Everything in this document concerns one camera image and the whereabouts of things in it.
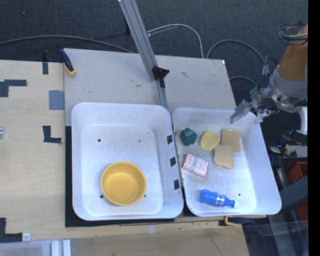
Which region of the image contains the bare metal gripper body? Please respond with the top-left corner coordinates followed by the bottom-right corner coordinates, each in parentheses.
top-left (250, 87), bottom-right (308, 114)

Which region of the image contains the tan toy bread slice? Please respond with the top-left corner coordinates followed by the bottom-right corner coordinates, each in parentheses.
top-left (212, 144), bottom-right (235, 170)
top-left (220, 128), bottom-right (242, 154)

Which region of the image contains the yellow toy lemon slice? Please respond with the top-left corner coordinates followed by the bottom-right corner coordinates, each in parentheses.
top-left (199, 130), bottom-right (222, 152)

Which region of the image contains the dark green toy pepper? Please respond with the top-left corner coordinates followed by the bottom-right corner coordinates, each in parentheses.
top-left (179, 127), bottom-right (198, 147)

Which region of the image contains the white plastic tray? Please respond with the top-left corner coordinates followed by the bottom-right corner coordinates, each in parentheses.
top-left (171, 107), bottom-right (283, 218)
top-left (71, 101), bottom-right (185, 222)

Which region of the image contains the orange and white carton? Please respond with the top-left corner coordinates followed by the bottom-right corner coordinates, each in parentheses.
top-left (180, 152), bottom-right (210, 179)

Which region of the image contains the blue plastic bottle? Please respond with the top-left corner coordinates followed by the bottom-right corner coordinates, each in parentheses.
top-left (198, 188), bottom-right (239, 209)

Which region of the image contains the pale flat board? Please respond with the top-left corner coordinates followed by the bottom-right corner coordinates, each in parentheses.
top-left (63, 47), bottom-right (268, 228)

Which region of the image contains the yellow bowl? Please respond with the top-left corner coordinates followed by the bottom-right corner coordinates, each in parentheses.
top-left (100, 161), bottom-right (148, 207)

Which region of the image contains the black cylinder on white bracket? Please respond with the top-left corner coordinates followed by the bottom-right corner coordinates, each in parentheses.
top-left (281, 105), bottom-right (309, 147)

